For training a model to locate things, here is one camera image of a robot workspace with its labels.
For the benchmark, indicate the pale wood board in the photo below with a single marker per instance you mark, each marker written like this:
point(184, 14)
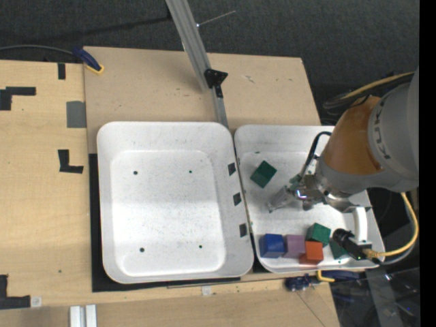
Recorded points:
point(153, 87)

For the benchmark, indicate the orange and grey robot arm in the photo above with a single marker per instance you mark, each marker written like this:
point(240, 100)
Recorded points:
point(361, 148)

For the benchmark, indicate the blue cube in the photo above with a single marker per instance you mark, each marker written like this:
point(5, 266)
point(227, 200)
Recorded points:
point(272, 246)

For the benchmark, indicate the green cube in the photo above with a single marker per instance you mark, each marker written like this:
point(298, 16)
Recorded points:
point(336, 250)
point(318, 233)
point(263, 174)

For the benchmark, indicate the black cylinder on white bracket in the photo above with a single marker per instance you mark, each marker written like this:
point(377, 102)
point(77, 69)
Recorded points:
point(351, 244)

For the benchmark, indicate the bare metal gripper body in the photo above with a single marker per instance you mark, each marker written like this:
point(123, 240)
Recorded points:
point(315, 186)

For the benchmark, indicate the orange cube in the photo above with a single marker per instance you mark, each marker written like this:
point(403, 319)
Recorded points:
point(313, 252)

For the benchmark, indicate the white plastic tray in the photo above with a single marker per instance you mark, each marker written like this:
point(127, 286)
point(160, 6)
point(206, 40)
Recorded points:
point(163, 203)
point(289, 148)

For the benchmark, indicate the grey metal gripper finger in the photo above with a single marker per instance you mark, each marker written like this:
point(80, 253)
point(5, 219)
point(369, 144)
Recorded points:
point(281, 199)
point(308, 205)

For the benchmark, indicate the purple cube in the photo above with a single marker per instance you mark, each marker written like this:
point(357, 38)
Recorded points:
point(295, 245)

